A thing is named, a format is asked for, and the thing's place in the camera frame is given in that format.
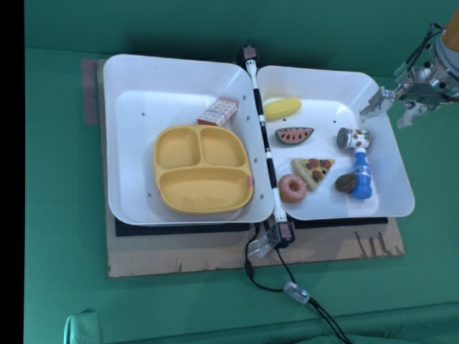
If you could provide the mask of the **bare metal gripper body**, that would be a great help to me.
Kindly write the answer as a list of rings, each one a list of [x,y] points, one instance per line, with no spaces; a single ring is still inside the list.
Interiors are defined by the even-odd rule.
[[[396,77],[395,97],[436,108],[458,102],[458,70],[430,59],[422,67],[403,69]]]

